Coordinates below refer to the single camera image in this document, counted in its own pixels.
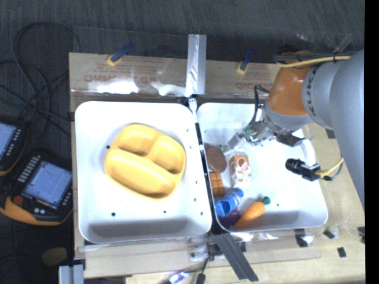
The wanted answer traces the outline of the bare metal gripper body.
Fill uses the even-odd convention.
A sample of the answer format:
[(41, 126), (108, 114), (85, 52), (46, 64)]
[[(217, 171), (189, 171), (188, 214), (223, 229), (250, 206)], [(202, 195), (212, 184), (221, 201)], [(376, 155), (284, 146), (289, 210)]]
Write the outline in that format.
[(255, 145), (263, 141), (276, 140), (276, 136), (280, 134), (293, 134), (293, 132), (277, 127), (268, 120), (253, 122), (246, 127), (246, 140)]

